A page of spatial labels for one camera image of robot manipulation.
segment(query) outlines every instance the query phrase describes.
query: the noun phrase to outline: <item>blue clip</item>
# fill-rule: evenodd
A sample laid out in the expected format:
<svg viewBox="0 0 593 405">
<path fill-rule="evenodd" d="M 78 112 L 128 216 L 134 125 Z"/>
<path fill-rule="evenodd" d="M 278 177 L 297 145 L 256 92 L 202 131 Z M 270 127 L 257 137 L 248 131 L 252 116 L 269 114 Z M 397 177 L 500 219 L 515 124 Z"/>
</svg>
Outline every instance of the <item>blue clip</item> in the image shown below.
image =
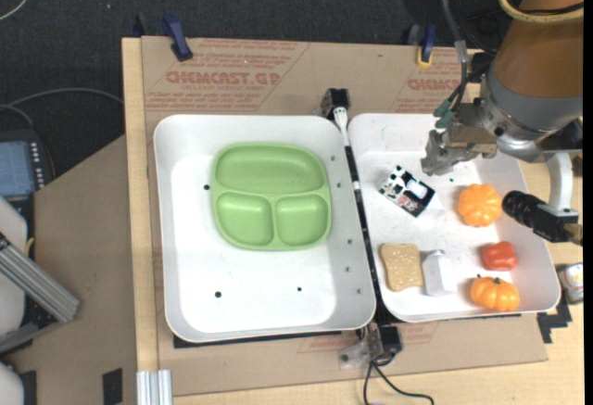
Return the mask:
<svg viewBox="0 0 593 405">
<path fill-rule="evenodd" d="M 424 28 L 423 48 L 421 51 L 421 61 L 428 64 L 430 56 L 433 54 L 433 47 L 435 47 L 436 27 L 432 23 L 428 23 Z"/>
<path fill-rule="evenodd" d="M 177 15 L 174 13 L 165 13 L 161 23 L 165 34 L 173 38 L 173 44 L 170 48 L 173 50 L 173 53 L 175 53 L 177 59 L 179 61 L 191 59 L 194 56 L 194 53 L 192 53 L 192 50 L 185 41 L 182 23 L 179 18 L 177 18 Z"/>
</svg>

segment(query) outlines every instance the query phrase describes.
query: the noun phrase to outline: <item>green plate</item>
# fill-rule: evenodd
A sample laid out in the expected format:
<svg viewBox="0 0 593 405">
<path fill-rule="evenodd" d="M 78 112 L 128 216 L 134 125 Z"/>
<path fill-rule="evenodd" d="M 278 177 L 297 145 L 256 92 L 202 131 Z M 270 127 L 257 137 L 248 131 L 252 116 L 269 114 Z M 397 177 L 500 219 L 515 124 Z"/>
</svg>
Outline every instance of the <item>green plate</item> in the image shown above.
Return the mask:
<svg viewBox="0 0 593 405">
<path fill-rule="evenodd" d="M 314 247 L 330 232 L 331 200 L 322 161 L 294 145 L 242 143 L 214 159 L 212 204 L 222 236 L 237 247 Z"/>
</svg>

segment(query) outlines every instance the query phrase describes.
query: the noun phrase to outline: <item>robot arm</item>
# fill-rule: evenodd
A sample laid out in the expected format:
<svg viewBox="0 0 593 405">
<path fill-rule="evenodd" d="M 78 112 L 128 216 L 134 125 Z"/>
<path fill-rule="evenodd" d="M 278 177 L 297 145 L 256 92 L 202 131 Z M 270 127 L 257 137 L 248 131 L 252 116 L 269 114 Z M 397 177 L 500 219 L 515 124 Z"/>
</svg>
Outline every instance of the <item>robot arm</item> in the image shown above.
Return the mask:
<svg viewBox="0 0 593 405">
<path fill-rule="evenodd" d="M 549 203 L 513 192 L 503 208 L 551 242 L 582 245 L 578 213 L 570 209 L 570 163 L 583 150 L 584 0 L 523 0 L 519 7 L 499 1 L 513 21 L 480 96 L 449 110 L 436 125 L 444 130 L 429 133 L 423 171 L 444 174 L 458 162 L 492 158 L 499 150 L 547 162 Z"/>
</svg>

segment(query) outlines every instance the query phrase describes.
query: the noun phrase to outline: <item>white tray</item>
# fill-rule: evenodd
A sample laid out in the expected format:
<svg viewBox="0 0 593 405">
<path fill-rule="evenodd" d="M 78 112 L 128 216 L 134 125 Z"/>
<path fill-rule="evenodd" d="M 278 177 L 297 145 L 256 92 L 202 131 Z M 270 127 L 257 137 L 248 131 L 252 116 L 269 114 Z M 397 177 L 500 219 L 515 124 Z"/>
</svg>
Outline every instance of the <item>white tray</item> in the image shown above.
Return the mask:
<svg viewBox="0 0 593 405">
<path fill-rule="evenodd" d="M 342 137 L 321 117 L 173 115 L 154 135 L 165 312 L 189 342 L 358 329 L 375 296 Z M 211 206 L 216 154 L 243 142 L 308 148 L 326 168 L 332 227 L 298 251 L 234 247 Z"/>
<path fill-rule="evenodd" d="M 459 163 L 450 174 L 428 176 L 423 173 L 420 160 L 434 125 L 432 115 L 363 114 L 348 126 L 385 306 L 406 322 L 500 315 L 470 300 L 470 284 L 479 273 L 498 276 L 517 286 L 521 304 L 512 314 L 554 308 L 560 300 L 561 289 L 543 239 L 506 214 L 488 227 L 470 227 L 456 211 L 459 193 L 469 184 L 492 184 L 501 196 L 514 189 L 525 191 L 519 162 L 498 153 L 492 159 L 477 158 Z M 396 165 L 431 186 L 438 196 L 417 218 L 378 192 L 381 182 Z M 498 240 L 514 244 L 518 264 L 510 272 L 488 272 L 482 267 L 480 247 Z M 458 293 L 430 297 L 420 286 L 397 293 L 388 289 L 385 268 L 378 254 L 383 243 L 412 243 L 421 255 L 437 248 L 444 250 L 453 263 Z"/>
</svg>

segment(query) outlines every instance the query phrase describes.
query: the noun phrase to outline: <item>yellow clip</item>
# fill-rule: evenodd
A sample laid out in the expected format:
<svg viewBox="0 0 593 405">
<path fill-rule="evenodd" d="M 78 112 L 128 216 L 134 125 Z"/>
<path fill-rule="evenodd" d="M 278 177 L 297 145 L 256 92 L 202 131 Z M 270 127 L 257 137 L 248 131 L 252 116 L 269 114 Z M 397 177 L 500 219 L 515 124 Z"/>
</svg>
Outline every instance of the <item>yellow clip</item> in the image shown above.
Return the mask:
<svg viewBox="0 0 593 405">
<path fill-rule="evenodd" d="M 428 57 L 428 62 L 424 62 L 423 61 L 423 49 L 421 47 L 418 48 L 418 53 L 416 55 L 416 65 L 420 68 L 420 69 L 428 69 L 429 67 L 431 67 L 433 65 L 433 53 L 430 53 L 430 56 Z"/>
</svg>

